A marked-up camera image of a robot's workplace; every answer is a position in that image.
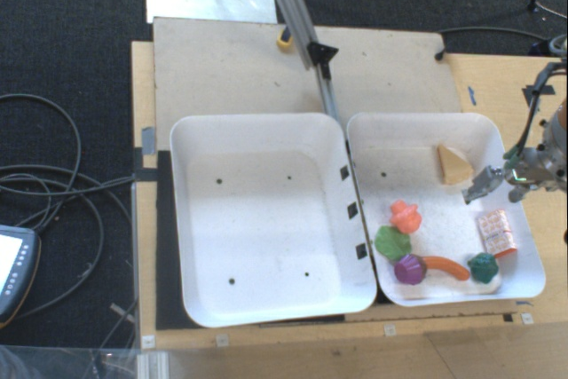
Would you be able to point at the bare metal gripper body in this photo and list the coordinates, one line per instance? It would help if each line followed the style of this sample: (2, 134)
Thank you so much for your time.
(542, 168)

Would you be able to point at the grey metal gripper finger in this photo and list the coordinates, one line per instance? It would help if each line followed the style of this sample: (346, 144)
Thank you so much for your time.
(483, 183)
(518, 192)

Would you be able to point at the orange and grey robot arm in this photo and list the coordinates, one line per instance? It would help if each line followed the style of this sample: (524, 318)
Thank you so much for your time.
(562, 122)

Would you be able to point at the pale orange cheese wedge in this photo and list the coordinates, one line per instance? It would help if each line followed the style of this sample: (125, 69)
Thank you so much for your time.
(453, 166)

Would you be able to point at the white and orange packet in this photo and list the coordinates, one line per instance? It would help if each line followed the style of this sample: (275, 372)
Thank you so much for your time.
(497, 233)

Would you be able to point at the white plastic tray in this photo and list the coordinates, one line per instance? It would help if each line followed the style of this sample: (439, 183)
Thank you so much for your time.
(444, 213)
(266, 226)

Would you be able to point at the green toy broccoli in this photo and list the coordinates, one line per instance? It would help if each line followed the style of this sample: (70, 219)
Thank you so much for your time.
(483, 267)

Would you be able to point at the orange toy pumpkin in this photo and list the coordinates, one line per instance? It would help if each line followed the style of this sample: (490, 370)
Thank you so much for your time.
(405, 218)

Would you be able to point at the orange toy sausage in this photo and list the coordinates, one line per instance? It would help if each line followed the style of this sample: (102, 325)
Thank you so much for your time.
(448, 265)

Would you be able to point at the green toy lettuce leaf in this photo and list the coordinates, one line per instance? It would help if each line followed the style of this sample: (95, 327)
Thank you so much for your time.
(390, 242)

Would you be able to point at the purple toy cupcake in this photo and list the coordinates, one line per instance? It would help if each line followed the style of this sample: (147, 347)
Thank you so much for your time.
(408, 270)

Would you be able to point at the thin black and white rod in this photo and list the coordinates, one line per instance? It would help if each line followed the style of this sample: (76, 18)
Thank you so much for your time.
(360, 208)

